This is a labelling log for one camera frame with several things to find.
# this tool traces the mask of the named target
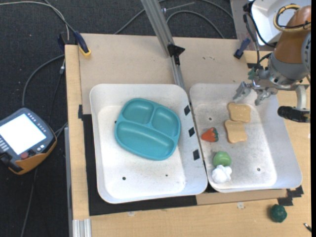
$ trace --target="white crumpled object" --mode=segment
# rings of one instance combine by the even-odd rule
[[[224,167],[223,165],[218,165],[212,171],[212,179],[215,183],[221,184],[231,180],[232,169],[229,166]]]

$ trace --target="black floor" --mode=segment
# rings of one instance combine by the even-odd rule
[[[43,0],[0,0],[14,1]],[[140,0],[48,0],[66,21],[81,33],[114,34],[142,9]],[[209,0],[231,13],[229,0]],[[232,19],[218,7],[200,0],[167,0],[166,17],[179,10],[194,11],[208,18],[226,39],[235,39]],[[205,19],[177,14],[169,21],[172,35],[221,38]],[[47,6],[38,4],[0,5],[0,120],[22,106],[22,93],[32,72],[62,53],[57,37],[66,30]],[[120,34],[154,35],[145,13]],[[36,112],[54,131],[67,121],[65,77],[59,59],[36,73],[26,91],[25,107]],[[25,225],[25,237],[68,236],[65,144],[63,134],[52,154],[38,167],[33,199]],[[0,164],[0,236],[19,237],[27,212],[35,170],[15,175]]]

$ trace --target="red button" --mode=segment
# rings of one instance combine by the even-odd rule
[[[22,153],[22,154],[20,155],[20,157],[21,157],[22,160],[25,160],[26,158],[29,157],[29,153],[24,152],[24,153]]]

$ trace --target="white container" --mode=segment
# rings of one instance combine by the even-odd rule
[[[273,25],[273,19],[276,13],[283,6],[294,3],[301,7],[312,4],[312,0],[256,0],[252,4],[251,13],[257,24],[261,37],[268,43],[277,42],[281,32]],[[293,16],[294,10],[286,10],[279,17],[279,24],[286,25]],[[258,43],[264,43],[258,37]]]
[[[192,108],[198,133],[201,136],[215,127],[219,140],[214,143],[200,140],[208,180],[219,192],[238,192],[264,189],[290,189],[302,182],[302,174],[288,136],[284,119],[277,115],[277,97],[270,96],[259,106],[252,91],[239,104],[251,107],[251,121],[244,124],[247,141],[229,143],[224,122],[229,117],[227,104],[233,101],[237,84],[195,84],[190,90]],[[214,155],[227,152],[232,158],[231,180],[217,184],[212,180]]]
[[[161,161],[136,156],[115,140],[115,121],[124,104],[144,98],[173,110],[181,121],[178,146]],[[186,92],[169,84],[99,84],[90,92],[97,188],[103,200],[123,203],[154,198],[197,195],[207,186]]]

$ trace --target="teal plate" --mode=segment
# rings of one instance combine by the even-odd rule
[[[115,139],[127,151],[151,160],[164,160],[175,151],[180,119],[171,109],[142,98],[128,101],[115,125]]]

